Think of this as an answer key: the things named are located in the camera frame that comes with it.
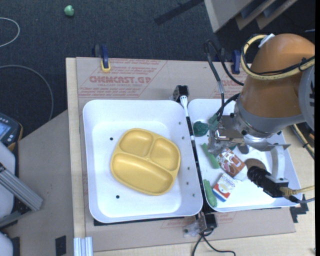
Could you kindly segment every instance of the green ball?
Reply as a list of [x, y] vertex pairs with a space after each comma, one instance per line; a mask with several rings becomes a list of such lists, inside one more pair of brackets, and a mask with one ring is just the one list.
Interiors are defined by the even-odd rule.
[[67, 16], [73, 16], [75, 14], [75, 10], [72, 5], [68, 5], [64, 8], [64, 13]]

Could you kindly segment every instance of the table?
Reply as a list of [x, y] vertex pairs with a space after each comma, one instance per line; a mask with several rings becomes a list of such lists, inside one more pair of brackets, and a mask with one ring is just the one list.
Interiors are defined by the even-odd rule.
[[[77, 61], [76, 58], [66, 59], [68, 121], [70, 139], [70, 163], [72, 183], [73, 229], [75, 238], [84, 238], [86, 234], [85, 206], [83, 194], [83, 176], [80, 142], [80, 119], [78, 105]], [[302, 148], [298, 138], [289, 128], [284, 131], [286, 142], [291, 144], [289, 152], [302, 188], [315, 183], [314, 161], [308, 152]], [[306, 194], [307, 198], [314, 197], [314, 192]], [[219, 250], [233, 250], [236, 255], [314, 255], [315, 248], [315, 202], [308, 204], [309, 212], [298, 216], [294, 224], [296, 232], [267, 235], [262, 237], [245, 237], [227, 240], [214, 240], [211, 244]], [[179, 243], [142, 248], [129, 248], [95, 252], [95, 256], [111, 255], [190, 255], [194, 242]], [[200, 243], [196, 255], [210, 255], [211, 249]]]

